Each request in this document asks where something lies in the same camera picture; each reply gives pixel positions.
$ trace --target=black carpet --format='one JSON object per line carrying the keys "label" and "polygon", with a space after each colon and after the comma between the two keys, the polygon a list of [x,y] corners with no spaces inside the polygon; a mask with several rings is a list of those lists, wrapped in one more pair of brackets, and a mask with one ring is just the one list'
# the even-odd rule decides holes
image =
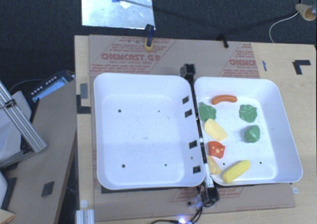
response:
{"label": "black carpet", "polygon": [[[293,15],[299,0],[153,0],[156,37],[270,42],[270,26]],[[314,4],[316,0],[303,0]],[[26,79],[74,71],[74,36],[143,31],[84,27],[81,0],[0,0],[0,80],[9,89]],[[272,30],[277,43],[316,44],[316,20],[300,15]],[[15,90],[24,94],[36,83]]]}

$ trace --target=white plastic tray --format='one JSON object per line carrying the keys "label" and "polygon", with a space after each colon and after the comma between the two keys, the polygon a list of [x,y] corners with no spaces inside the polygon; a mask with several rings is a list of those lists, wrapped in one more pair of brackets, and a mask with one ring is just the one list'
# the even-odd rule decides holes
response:
{"label": "white plastic tray", "polygon": [[[302,166],[285,114],[278,87],[265,79],[238,79],[202,77],[195,82],[197,102],[204,102],[216,109],[215,121],[226,131],[227,138],[221,141],[225,152],[221,159],[214,157],[222,170],[238,161],[249,160],[250,169],[231,183],[225,183],[222,174],[211,175],[224,186],[262,183],[296,182],[302,177]],[[212,105],[210,100],[218,95],[234,95],[236,103],[221,102]],[[239,117],[242,104],[257,108],[258,116],[252,123]],[[260,127],[261,136],[255,143],[246,143],[244,131],[250,125]],[[204,130],[207,143],[214,141]]]}
{"label": "white plastic tray", "polygon": [[104,73],[94,81],[94,94],[102,186],[119,190],[202,183],[205,169],[185,79]]}

